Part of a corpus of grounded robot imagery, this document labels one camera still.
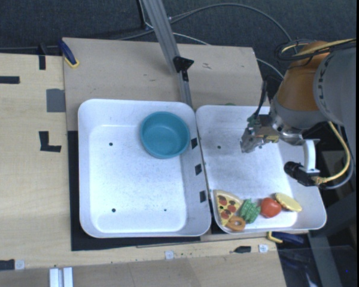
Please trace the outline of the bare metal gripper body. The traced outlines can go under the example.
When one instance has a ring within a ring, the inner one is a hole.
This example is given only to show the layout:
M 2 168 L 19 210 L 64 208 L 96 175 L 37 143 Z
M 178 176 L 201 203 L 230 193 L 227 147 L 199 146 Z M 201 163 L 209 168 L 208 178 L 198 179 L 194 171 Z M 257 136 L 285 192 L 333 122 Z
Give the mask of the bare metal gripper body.
M 272 114 L 252 114 L 247 119 L 246 129 L 254 138 L 262 138 L 264 144 L 284 141 L 290 145 L 301 145 L 302 130 L 286 123 L 280 116 Z

